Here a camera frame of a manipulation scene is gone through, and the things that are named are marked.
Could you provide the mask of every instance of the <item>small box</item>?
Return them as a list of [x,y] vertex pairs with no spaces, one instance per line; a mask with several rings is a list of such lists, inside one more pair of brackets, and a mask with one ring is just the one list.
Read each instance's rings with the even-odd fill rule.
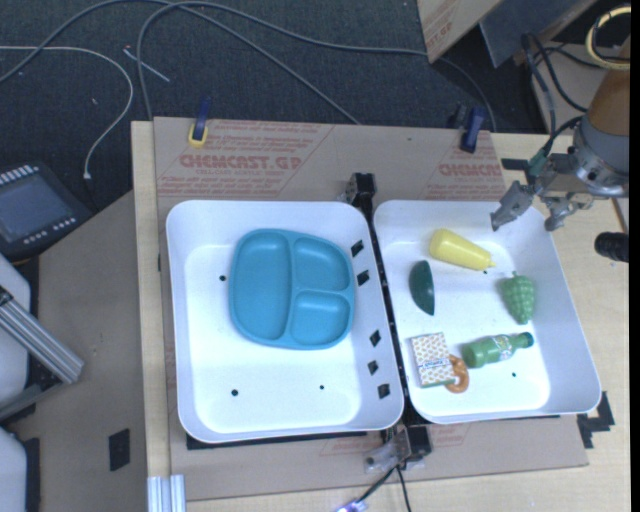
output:
[[411,338],[411,346],[423,388],[455,382],[444,333],[416,336]]

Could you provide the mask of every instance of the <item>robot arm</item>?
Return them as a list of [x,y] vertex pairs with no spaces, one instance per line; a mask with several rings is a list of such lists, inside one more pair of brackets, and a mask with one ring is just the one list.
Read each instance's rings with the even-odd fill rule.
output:
[[[620,60],[630,59],[631,38],[622,47]],[[551,154],[555,135],[529,162],[527,183],[514,182],[501,206],[491,214],[494,231],[515,220],[535,196],[548,207],[545,228],[553,231],[564,218],[593,205],[597,199],[629,195],[629,66],[609,69],[583,116],[557,130],[573,128],[573,144],[566,154]]]

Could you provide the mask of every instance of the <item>monitor screen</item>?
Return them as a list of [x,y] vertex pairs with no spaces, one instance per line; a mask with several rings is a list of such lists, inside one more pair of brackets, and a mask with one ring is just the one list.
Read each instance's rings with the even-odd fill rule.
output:
[[37,174],[0,187],[0,235],[8,243],[71,214],[66,203]]

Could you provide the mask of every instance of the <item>toy food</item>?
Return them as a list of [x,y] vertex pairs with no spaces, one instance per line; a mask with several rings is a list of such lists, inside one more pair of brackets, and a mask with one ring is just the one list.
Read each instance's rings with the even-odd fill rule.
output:
[[500,283],[500,290],[502,299],[516,322],[524,325],[531,320],[535,307],[535,287],[531,279],[514,272],[513,277]]
[[487,363],[506,361],[513,357],[516,349],[533,345],[533,336],[528,332],[508,336],[489,336],[462,347],[462,359],[469,368],[481,368]]
[[467,370],[467,365],[464,364],[462,359],[451,354],[449,355],[449,361],[451,361],[453,374],[458,378],[458,381],[453,384],[445,384],[444,387],[452,393],[464,393],[469,387],[469,372]]
[[439,260],[473,270],[485,270],[496,265],[489,251],[448,229],[438,229],[434,233],[429,253]]
[[409,290],[416,305],[425,313],[433,315],[435,312],[433,276],[427,261],[419,261],[411,269]]
[[411,338],[413,356],[423,388],[454,384],[456,377],[449,360],[449,349],[441,332]]

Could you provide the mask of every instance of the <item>wooden table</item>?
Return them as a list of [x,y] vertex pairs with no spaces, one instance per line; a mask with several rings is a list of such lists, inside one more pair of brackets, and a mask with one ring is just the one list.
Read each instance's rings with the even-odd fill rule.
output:
[[[546,140],[544,136],[534,135],[492,134],[492,138],[500,158],[522,159],[530,158]],[[562,151],[569,144],[569,137],[559,137],[554,150]],[[158,273],[159,238],[152,123],[132,124],[132,145],[147,472],[149,477],[167,477],[172,471]],[[518,173],[505,171],[507,185],[518,177]],[[544,209],[541,211],[546,216],[547,212]],[[607,392],[616,422],[610,432],[595,434],[595,448],[588,452],[590,464],[582,468],[554,471],[408,483],[414,511],[631,510],[629,267],[628,264],[615,263],[595,253],[593,241],[604,231],[621,231],[620,219],[608,201],[599,201],[590,211],[570,217],[566,226],[553,234],[602,389]],[[188,502],[187,506],[190,512],[330,512],[358,497],[364,490],[327,489]],[[367,502],[371,511],[404,510],[401,488],[393,478]]]

